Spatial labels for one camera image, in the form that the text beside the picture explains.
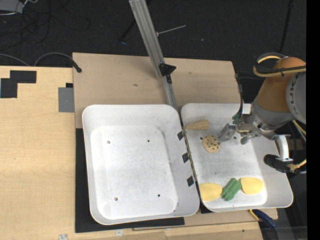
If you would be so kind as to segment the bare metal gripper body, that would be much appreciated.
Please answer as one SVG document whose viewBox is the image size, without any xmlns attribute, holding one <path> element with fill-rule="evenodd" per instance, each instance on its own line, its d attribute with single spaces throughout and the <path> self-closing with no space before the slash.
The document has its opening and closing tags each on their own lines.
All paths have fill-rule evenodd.
<svg viewBox="0 0 320 240">
<path fill-rule="evenodd" d="M 255 113 L 242 114 L 235 129 L 243 140 L 249 140 L 260 136 L 272 139 L 273 136 L 276 135 L 276 128 L 267 124 Z"/>
</svg>

